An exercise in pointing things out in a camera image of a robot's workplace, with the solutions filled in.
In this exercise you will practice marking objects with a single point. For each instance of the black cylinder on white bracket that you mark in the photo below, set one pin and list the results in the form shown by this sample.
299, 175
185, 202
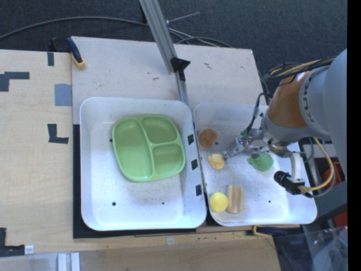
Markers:
290, 183

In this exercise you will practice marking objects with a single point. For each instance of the green divided plate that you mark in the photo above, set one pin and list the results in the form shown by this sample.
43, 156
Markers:
146, 148

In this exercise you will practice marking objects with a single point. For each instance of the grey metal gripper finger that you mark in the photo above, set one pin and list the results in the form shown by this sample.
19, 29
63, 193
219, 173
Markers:
258, 153
231, 152

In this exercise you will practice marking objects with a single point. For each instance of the pale yellow potato crisp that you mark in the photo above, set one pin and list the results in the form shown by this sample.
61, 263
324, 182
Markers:
216, 161

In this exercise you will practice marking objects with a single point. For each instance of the yellow ball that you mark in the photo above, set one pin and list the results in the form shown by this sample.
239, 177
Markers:
218, 202

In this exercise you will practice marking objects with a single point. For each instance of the tan bread bun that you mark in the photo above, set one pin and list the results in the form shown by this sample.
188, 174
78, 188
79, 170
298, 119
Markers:
235, 199

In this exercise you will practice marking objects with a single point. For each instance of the green lettuce leaf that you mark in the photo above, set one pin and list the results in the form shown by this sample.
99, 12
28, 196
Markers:
262, 162

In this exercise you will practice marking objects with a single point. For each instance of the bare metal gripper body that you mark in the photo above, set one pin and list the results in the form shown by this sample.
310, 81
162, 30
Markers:
258, 137

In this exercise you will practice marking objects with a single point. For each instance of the brown pretzel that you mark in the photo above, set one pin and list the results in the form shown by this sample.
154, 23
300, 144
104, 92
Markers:
203, 142

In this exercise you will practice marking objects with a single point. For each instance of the white plastic tray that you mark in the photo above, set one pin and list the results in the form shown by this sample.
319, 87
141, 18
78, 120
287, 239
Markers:
141, 202
262, 196

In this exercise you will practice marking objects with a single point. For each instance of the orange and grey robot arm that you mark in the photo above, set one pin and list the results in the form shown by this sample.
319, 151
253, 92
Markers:
318, 103

